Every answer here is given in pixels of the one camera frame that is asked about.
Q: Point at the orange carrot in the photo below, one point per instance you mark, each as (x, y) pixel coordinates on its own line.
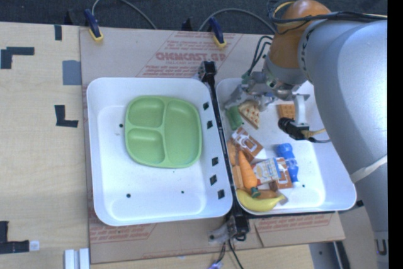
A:
(247, 171)

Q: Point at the brown cardboard board red print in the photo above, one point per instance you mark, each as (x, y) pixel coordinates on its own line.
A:
(126, 53)

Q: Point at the green divided plate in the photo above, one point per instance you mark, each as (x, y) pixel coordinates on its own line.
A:
(176, 132)

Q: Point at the pizza slice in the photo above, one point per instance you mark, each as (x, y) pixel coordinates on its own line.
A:
(251, 115)

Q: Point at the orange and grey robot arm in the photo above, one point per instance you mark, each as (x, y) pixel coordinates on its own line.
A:
(346, 78)

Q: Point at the green ribbed block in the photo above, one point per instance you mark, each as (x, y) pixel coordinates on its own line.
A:
(235, 118)

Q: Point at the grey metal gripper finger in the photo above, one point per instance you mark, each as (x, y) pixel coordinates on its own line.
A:
(266, 101)
(236, 96)

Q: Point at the orange biscuit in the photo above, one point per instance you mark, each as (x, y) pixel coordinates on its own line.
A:
(286, 111)

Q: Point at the brown and white carton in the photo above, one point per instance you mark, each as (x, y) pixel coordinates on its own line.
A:
(247, 143)

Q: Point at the white plastic tray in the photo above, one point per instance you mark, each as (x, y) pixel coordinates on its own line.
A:
(318, 173)
(151, 192)

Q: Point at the white and orange carton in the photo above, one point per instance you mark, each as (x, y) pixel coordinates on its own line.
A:
(270, 170)

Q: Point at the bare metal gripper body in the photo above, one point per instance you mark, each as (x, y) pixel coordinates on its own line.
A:
(261, 85)

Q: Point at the black cylinder on white bracket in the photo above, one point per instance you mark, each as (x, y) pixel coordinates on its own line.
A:
(292, 128)

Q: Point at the yellow banana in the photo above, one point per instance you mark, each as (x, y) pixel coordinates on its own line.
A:
(258, 204)

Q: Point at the thin black rod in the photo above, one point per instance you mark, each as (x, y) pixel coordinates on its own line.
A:
(223, 141)

